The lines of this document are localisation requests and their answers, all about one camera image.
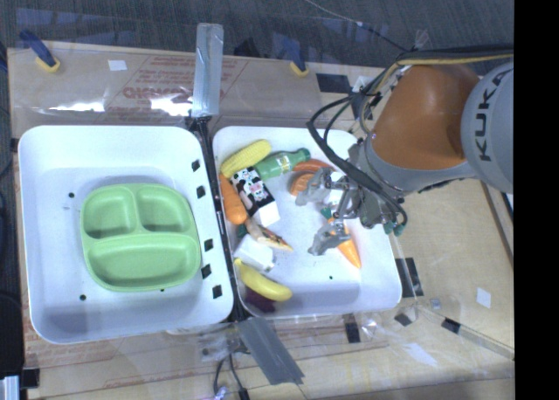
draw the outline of corn cob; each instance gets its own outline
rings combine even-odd
[[[225,159],[219,171],[229,179],[235,172],[262,161],[269,155],[270,151],[272,151],[270,142],[266,139],[259,139]]]

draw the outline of yellow banana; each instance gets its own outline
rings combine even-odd
[[[234,263],[238,268],[243,283],[256,293],[269,300],[277,300],[279,302],[288,300],[293,296],[289,288],[268,279],[254,268],[245,265],[241,259],[235,259]]]

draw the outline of copper colored cylinder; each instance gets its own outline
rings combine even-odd
[[[465,161],[460,120],[479,82],[464,65],[412,66],[398,81],[371,136],[375,152],[406,169],[440,170]]]

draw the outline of white plastic tray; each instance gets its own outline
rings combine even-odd
[[[193,134],[174,127],[42,126],[22,136],[18,153],[31,323],[39,335],[56,343],[93,341],[228,316],[231,283]],[[161,183],[181,192],[194,213],[206,277],[199,271],[180,286],[142,293],[95,283],[82,251],[79,210],[87,194],[112,183]]]
[[[227,156],[258,139],[267,139],[273,151],[305,147],[313,158],[329,162],[305,128],[227,127],[219,130],[213,139],[217,169]],[[355,137],[347,132],[328,134],[328,145],[344,159],[354,143]],[[293,252],[275,252],[276,264],[267,276],[290,287],[293,297],[286,302],[274,302],[275,311],[271,313],[263,313],[246,302],[245,308],[255,316],[273,318],[393,308],[401,299],[402,284],[382,226],[367,230],[359,220],[348,221],[349,232],[360,252],[361,269],[352,266],[336,249],[327,250],[322,256],[309,254],[307,250],[314,234],[326,220],[316,204],[295,204],[295,197],[288,192],[291,178],[293,175],[284,174],[266,181],[281,216],[269,229],[293,247]],[[238,244],[236,227],[227,222],[227,229],[234,252]],[[238,285],[241,299],[244,299],[245,289],[239,278]]]

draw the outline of dark floor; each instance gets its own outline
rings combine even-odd
[[[514,0],[0,0],[0,7],[8,47],[25,27],[42,38],[192,51],[200,22],[224,27],[225,54],[242,53],[251,39],[252,54],[280,58],[281,40],[290,38],[309,61],[362,66],[389,65],[417,38],[428,38],[426,48],[514,42]],[[23,364],[7,81],[0,75],[0,378]]]

